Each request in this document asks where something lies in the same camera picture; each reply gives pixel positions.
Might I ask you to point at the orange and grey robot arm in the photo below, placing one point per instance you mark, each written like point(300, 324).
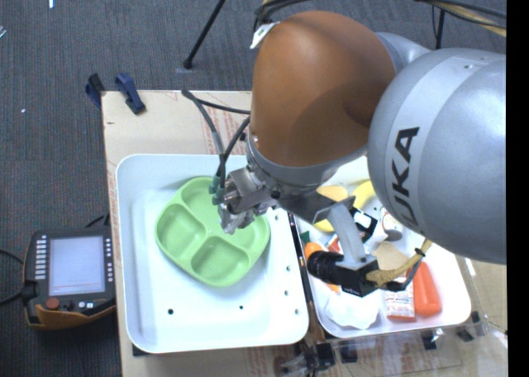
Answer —
point(322, 90)

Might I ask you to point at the brown cardboard board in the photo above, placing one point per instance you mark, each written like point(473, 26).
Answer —
point(165, 131)

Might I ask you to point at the white plastic tray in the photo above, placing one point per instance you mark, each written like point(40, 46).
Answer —
point(448, 284)
point(215, 317)

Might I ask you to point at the white crumpled bag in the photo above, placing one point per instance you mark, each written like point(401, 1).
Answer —
point(351, 313)

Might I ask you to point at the yellow banana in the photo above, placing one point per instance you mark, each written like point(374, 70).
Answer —
point(364, 195)

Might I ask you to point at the brown bread slice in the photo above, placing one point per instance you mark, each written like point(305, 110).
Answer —
point(392, 255)

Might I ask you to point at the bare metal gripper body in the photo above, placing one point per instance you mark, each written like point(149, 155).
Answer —
point(248, 192)

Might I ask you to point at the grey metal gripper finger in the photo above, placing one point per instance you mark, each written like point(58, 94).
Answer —
point(230, 221)
point(249, 220)

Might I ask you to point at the green divided plate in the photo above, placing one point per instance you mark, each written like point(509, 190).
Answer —
point(211, 255)

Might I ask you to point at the yellow round biscuit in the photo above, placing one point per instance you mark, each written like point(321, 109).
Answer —
point(332, 192)

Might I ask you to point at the black cylinder on white bracket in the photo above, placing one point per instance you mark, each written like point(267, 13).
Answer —
point(351, 274)

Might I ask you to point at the black and white carton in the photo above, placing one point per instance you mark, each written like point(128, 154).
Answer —
point(370, 224)

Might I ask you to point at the orange and white packet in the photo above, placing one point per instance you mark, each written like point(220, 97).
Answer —
point(400, 307)

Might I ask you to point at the small white can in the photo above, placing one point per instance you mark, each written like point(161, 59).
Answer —
point(390, 224)

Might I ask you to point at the red and white packet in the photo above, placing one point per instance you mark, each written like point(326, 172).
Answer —
point(335, 245)

